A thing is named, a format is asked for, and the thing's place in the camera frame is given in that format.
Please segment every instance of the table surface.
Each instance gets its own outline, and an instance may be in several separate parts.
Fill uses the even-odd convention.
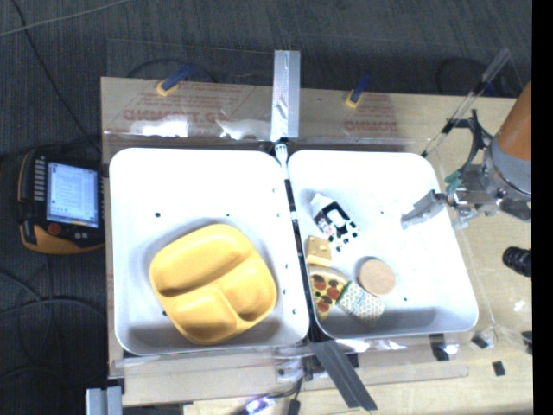
[[[103,79],[102,104],[103,127],[109,129],[114,116],[121,112],[137,95],[144,82],[129,79]],[[309,120],[329,115],[336,100],[344,94],[338,91],[302,90],[305,99],[318,101],[317,105],[305,105]],[[378,94],[385,98],[388,118],[406,135],[428,141],[442,128],[445,119],[461,104],[462,97]],[[490,133],[497,132],[514,104],[514,99],[479,98],[473,108],[478,110],[479,120]],[[446,176],[457,169],[467,158],[470,137],[466,132],[454,131],[445,140],[435,158],[436,173]],[[132,145],[128,141],[115,144],[108,137],[104,141],[105,163],[118,149]],[[105,181],[106,217],[106,269],[108,290],[109,360],[120,364],[123,350],[118,344],[113,328],[113,265],[111,262],[111,222],[109,183]],[[479,348],[473,343],[462,343],[460,352],[451,365],[442,370],[432,361],[423,358],[413,349],[414,361],[397,360],[402,355],[392,352],[388,360],[369,356],[366,361],[368,375],[364,382],[382,414],[493,414],[533,412],[533,364],[532,355],[524,349],[518,334],[531,330],[531,281],[507,269],[501,260],[508,246],[531,247],[531,225],[512,217],[496,214],[472,220],[469,227],[457,233],[467,269],[483,312],[483,320],[489,320],[493,342],[489,348]],[[256,395],[275,391],[277,383],[274,364],[263,354],[245,354],[239,359],[193,358],[148,362],[140,367],[127,367],[124,372],[112,368],[111,374],[124,375],[123,404],[125,407],[156,405],[174,402],[190,402],[183,408],[186,414],[232,414],[244,408],[244,404]],[[500,361],[504,374],[496,374],[494,363]],[[276,388],[285,388],[279,384]],[[302,414],[322,415],[330,413],[364,412],[350,409],[328,378],[305,381],[298,399]],[[276,405],[264,411],[284,414],[289,399],[277,399]]]

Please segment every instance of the wooden table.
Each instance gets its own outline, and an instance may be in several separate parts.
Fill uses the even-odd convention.
[[[142,80],[103,79],[105,131],[114,125],[114,118],[121,118],[125,108],[136,103],[138,93],[145,87],[151,87],[149,83]],[[270,88],[254,89],[256,91],[249,89],[248,103],[255,105],[255,98],[266,103]],[[363,115],[367,118],[354,119],[351,113],[344,113],[345,96],[339,91],[302,89],[301,127],[306,137],[311,137],[314,131],[328,131],[328,135],[334,137],[338,133],[338,141],[346,142],[344,139],[349,137],[358,143],[359,140],[363,141],[363,137],[376,134],[378,143],[379,139],[403,140],[402,143],[408,148],[406,150],[420,152],[463,100],[462,97],[367,94],[365,103],[378,105],[377,111],[365,110]],[[494,134],[514,101],[480,98],[473,107],[478,110],[484,128]],[[381,116],[380,120],[375,120],[378,115]],[[333,116],[338,121],[331,123]],[[371,128],[366,125],[371,122],[376,126],[369,131]],[[453,131],[450,135],[438,152],[429,158],[438,176],[446,176],[459,168],[467,158],[469,133]],[[147,145],[142,139],[135,141],[128,135],[125,135],[123,141],[116,135],[105,135],[105,163],[109,163],[118,150],[137,144]],[[125,407],[193,402],[183,406],[182,410],[187,415],[231,414],[242,409],[247,401],[257,395],[289,387],[289,384],[279,380],[274,361],[263,352],[251,352],[238,357],[148,361],[141,366],[130,364],[143,360],[130,359],[126,360],[127,367],[124,369],[114,367],[122,364],[124,351],[118,344],[113,327],[108,182],[105,183],[105,211],[109,357],[112,376],[124,376]],[[443,361],[435,361],[428,349],[372,353],[366,358],[361,356],[360,362],[365,363],[361,364],[359,376],[376,401],[378,413],[489,415],[533,412],[532,356],[525,351],[524,341],[519,336],[520,332],[531,330],[531,281],[506,268],[501,260],[508,246],[531,247],[531,225],[503,214],[482,216],[472,220],[468,228],[458,231],[457,237],[479,299],[482,314],[479,325],[482,333],[491,337],[492,341],[488,348],[481,348],[473,342],[461,343],[454,361],[445,361],[449,363],[445,366]],[[505,374],[496,374],[493,364],[498,362],[505,369]],[[332,381],[324,376],[305,381],[298,399],[302,403],[301,414],[363,412],[360,409],[348,409]],[[288,399],[278,399],[277,404],[264,413],[285,414],[287,407]]]

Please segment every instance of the red button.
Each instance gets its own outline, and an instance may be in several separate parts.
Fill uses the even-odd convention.
[[[60,235],[61,226],[58,223],[50,223],[48,225],[48,233],[52,235]]]

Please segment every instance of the yellow container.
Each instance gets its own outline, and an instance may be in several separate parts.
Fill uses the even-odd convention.
[[[225,224],[163,247],[150,264],[149,281],[171,322],[201,345],[241,334],[277,302],[269,267],[243,233]]]

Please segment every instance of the round beige disc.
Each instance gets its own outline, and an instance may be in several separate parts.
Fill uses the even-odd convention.
[[[369,259],[359,269],[359,284],[376,297],[389,294],[396,285],[396,274],[381,259]]]

